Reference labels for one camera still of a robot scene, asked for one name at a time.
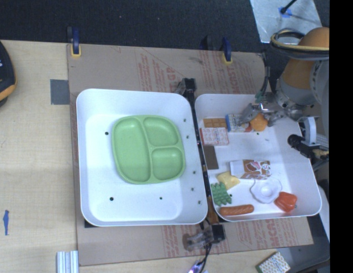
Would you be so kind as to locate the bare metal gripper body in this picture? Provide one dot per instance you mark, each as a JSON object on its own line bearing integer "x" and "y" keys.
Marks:
{"x": 289, "y": 108}

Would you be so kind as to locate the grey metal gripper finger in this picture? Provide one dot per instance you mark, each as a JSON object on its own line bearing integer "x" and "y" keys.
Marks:
{"x": 274, "y": 116}
{"x": 252, "y": 112}

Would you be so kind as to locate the orange toy food piece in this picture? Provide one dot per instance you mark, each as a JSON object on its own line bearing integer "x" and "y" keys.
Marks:
{"x": 259, "y": 123}

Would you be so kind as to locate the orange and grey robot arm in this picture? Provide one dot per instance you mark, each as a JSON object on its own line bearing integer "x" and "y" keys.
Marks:
{"x": 300, "y": 70}

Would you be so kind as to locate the blue and white carton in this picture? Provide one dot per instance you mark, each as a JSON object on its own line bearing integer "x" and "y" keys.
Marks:
{"x": 232, "y": 124}

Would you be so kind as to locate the brown toy biscuit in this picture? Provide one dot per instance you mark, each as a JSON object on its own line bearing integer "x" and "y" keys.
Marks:
{"x": 214, "y": 122}

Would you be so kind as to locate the red and white packet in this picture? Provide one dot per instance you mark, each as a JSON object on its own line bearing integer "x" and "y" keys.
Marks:
{"x": 214, "y": 136}

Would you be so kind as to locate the white and brown carton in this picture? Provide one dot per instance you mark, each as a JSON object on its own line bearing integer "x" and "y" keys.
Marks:
{"x": 254, "y": 169}

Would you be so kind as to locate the white plastic tray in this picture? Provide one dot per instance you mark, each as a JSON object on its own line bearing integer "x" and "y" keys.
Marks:
{"x": 96, "y": 158}
{"x": 290, "y": 175}

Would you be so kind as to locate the flat brown square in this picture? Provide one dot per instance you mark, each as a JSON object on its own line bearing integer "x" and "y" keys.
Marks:
{"x": 211, "y": 158}

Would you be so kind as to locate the yellow toy cheese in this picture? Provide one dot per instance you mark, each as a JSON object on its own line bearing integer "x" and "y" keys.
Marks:
{"x": 228, "y": 179}

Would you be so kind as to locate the white toy fried egg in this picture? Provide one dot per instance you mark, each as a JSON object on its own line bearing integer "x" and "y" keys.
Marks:
{"x": 266, "y": 190}

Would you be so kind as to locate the orange toy bell pepper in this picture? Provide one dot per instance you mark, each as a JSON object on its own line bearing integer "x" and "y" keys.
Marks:
{"x": 286, "y": 201}

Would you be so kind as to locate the green toy vegetable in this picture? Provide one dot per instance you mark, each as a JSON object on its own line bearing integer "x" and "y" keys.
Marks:
{"x": 220, "y": 194}

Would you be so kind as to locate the orange toy sausage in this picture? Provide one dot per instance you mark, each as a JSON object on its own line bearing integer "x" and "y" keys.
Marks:
{"x": 236, "y": 210}

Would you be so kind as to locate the green divided plate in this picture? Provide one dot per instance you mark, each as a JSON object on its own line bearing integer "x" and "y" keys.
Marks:
{"x": 131, "y": 149}

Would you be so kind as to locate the brown cardboard board red print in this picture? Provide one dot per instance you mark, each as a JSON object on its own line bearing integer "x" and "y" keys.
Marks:
{"x": 119, "y": 67}

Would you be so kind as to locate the yellow patterned packet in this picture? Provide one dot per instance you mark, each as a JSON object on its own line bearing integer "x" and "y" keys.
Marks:
{"x": 273, "y": 264}

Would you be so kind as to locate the black cylinder on white bracket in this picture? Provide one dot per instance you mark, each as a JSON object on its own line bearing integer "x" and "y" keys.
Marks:
{"x": 306, "y": 146}

